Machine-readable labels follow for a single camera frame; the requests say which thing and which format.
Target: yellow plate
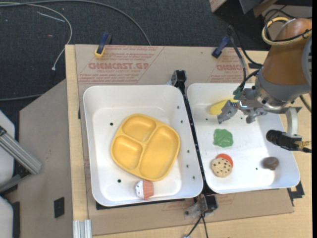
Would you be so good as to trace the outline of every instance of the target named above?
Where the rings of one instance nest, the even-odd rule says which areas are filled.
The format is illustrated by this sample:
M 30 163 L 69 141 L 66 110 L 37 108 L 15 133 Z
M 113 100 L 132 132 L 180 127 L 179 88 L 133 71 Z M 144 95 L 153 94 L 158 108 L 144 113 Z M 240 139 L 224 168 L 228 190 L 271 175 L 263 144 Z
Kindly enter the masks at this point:
M 142 114 L 127 117 L 111 144 L 113 160 L 142 179 L 163 179 L 180 148 L 178 133 L 167 124 Z

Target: dark background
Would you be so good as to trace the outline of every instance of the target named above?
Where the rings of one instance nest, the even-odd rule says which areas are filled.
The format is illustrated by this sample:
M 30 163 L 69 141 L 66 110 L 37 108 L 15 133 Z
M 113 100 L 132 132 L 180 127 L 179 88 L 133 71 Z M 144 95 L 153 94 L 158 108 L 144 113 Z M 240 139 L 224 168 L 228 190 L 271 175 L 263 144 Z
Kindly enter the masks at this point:
M 43 0 L 0 0 L 34 2 Z M 209 0 L 90 0 L 116 7 L 132 17 L 152 45 L 217 47 L 230 24 L 245 49 L 268 50 L 261 39 L 264 21 L 252 11 L 244 14 L 239 0 L 228 0 L 215 13 Z M 275 4 L 312 6 L 313 0 L 279 0 Z M 70 44 L 99 44 L 105 30 L 112 44 L 148 45 L 137 26 L 119 12 L 83 2 L 41 4 L 62 13 L 71 23 Z M 34 6 L 0 7 L 0 110 L 12 119 L 33 99 L 6 98 L 43 94 L 65 78 L 64 54 L 51 68 L 69 38 L 59 15 Z

